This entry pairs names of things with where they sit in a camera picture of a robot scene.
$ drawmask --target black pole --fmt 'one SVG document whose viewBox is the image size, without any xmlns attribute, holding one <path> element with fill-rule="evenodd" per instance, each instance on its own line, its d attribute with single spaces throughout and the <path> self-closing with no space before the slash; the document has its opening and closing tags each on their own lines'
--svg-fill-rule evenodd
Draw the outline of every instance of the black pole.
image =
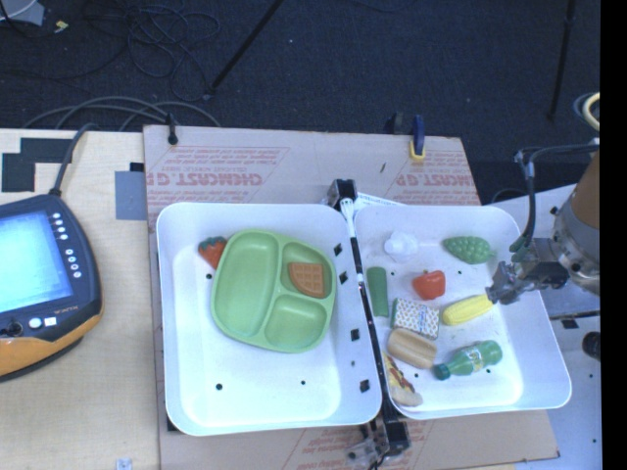
<svg viewBox="0 0 627 470">
<path fill-rule="evenodd" d="M 248 35 L 248 38 L 246 38 L 246 40 L 244 41 L 244 43 L 240 46 L 240 48 L 238 49 L 238 51 L 235 53 L 235 55 L 232 57 L 232 59 L 228 62 L 228 64 L 223 68 L 223 70 L 219 73 L 219 75 L 216 77 L 216 79 L 214 80 L 214 83 L 211 84 L 210 86 L 210 90 L 212 94 L 216 93 L 216 89 L 217 87 L 222 83 L 222 81 L 224 80 L 224 78 L 228 75 L 228 73 L 233 69 L 233 67 L 235 66 L 235 64 L 240 60 L 240 58 L 244 55 L 244 53 L 246 52 L 246 50 L 251 46 L 251 44 L 253 43 L 253 40 L 255 40 L 255 38 L 257 38 L 257 35 L 259 35 L 262 31 L 262 29 L 264 29 L 265 25 L 267 24 L 268 21 L 270 21 L 270 18 L 272 17 L 272 15 L 276 12 L 276 10 L 281 6 L 281 4 L 283 3 L 284 0 L 275 0 L 274 3 L 270 6 L 270 8 L 265 12 L 264 16 L 262 17 L 262 19 L 259 21 L 259 23 L 257 24 L 257 26 L 255 26 L 255 29 L 253 29 L 253 31 L 251 32 L 250 35 Z"/>
<path fill-rule="evenodd" d="M 551 108 L 548 117 L 553 118 L 557 109 L 557 100 L 559 99 L 559 91 L 561 90 L 561 81 L 564 77 L 564 65 L 566 64 L 566 53 L 568 52 L 568 40 L 570 39 L 570 30 L 575 23 L 575 4 L 577 0 L 568 0 L 566 10 L 566 18 L 564 20 L 564 35 L 561 38 L 561 52 L 559 54 L 559 64 L 557 66 L 557 78 L 555 80 L 555 90 Z"/>
</svg>

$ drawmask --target black floor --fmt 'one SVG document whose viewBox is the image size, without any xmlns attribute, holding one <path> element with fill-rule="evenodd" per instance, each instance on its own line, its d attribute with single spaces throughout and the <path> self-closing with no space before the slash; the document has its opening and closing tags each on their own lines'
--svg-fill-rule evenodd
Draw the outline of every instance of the black floor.
<svg viewBox="0 0 627 470">
<path fill-rule="evenodd" d="M 2 128 L 139 130 L 161 103 L 185 125 L 330 132 L 386 132 L 394 113 L 409 132 L 420 114 L 427 134 L 462 140 L 483 204 L 524 193 L 517 150 L 599 135 L 580 101 L 600 90 L 601 0 L 39 3 L 41 25 L 0 14 Z M 537 188 L 586 163 L 537 160 Z"/>
</svg>

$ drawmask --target toy bottle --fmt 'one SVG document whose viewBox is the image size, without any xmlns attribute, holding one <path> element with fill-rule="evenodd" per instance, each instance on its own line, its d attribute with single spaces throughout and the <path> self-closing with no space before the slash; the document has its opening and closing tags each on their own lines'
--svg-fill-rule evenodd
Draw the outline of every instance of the toy bottle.
<svg viewBox="0 0 627 470">
<path fill-rule="evenodd" d="M 433 372 L 439 380 L 446 380 L 452 374 L 468 376 L 488 365 L 496 364 L 502 358 L 503 351 L 496 341 L 482 341 L 459 349 L 450 361 L 434 365 Z"/>
</svg>

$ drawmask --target blue screen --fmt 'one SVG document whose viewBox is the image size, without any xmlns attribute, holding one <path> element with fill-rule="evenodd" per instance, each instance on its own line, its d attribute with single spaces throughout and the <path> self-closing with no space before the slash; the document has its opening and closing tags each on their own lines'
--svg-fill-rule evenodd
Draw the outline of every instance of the blue screen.
<svg viewBox="0 0 627 470">
<path fill-rule="evenodd" d="M 71 294 L 46 212 L 0 217 L 0 312 Z"/>
</svg>

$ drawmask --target blue and yellow clamp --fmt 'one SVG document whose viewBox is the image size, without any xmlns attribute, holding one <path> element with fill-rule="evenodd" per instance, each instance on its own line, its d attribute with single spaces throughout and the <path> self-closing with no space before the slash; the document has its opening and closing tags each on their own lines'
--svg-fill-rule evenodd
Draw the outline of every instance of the blue and yellow clamp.
<svg viewBox="0 0 627 470">
<path fill-rule="evenodd" d="M 424 121 L 420 115 L 416 115 L 413 118 L 413 125 L 411 127 L 412 139 L 410 141 L 410 157 L 415 161 L 422 161 L 424 159 Z"/>
</svg>

